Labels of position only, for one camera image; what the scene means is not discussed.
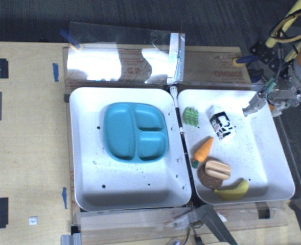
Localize toy hot dog bun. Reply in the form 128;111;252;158
204;159;232;181

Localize green toy grapes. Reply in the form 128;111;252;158
182;107;200;128

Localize orange toy carrot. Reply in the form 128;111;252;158
191;136;215;169

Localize yellow banana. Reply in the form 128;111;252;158
214;179;250;202

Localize black and white milk carton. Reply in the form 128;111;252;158
209;105;237;141

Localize blue divided plate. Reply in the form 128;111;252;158
103;102;170;164

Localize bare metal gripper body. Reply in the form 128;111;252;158
263;80;301;110

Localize white plastic tray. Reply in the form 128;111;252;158
69;86;193;212
177;89;296;206

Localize brown round biscuit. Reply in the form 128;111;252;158
197;163;224;190

